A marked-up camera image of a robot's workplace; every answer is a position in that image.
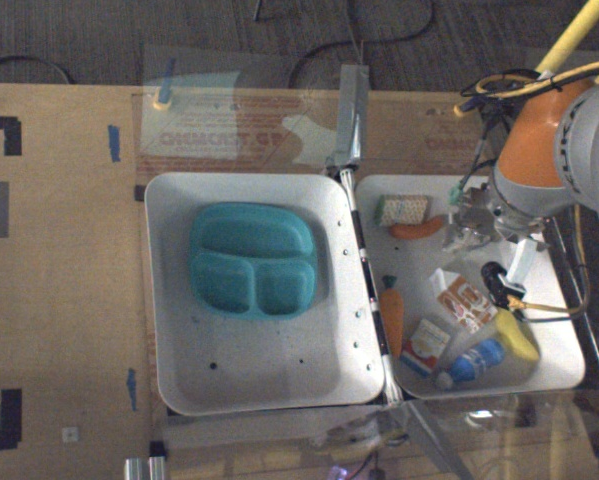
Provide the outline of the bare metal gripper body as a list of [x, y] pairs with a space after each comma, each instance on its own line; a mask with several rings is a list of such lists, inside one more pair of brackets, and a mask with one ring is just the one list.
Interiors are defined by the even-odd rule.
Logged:
[[543, 218], [521, 212], [490, 184], [463, 190], [451, 207], [450, 224], [488, 232], [494, 238], [492, 243], [537, 240], [545, 229]]

